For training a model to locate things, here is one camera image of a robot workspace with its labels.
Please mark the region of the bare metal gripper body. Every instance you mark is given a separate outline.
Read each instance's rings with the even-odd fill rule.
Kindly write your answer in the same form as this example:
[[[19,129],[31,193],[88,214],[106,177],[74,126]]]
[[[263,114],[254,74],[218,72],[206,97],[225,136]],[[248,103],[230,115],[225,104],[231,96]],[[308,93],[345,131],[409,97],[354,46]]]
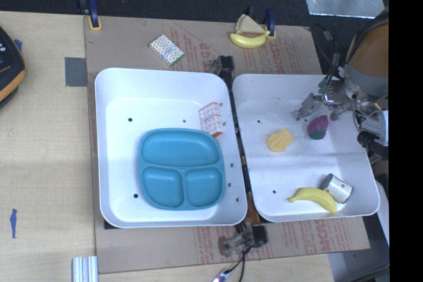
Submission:
[[[345,110],[370,113],[370,92],[367,76],[325,77],[321,81],[321,102],[336,113]]]

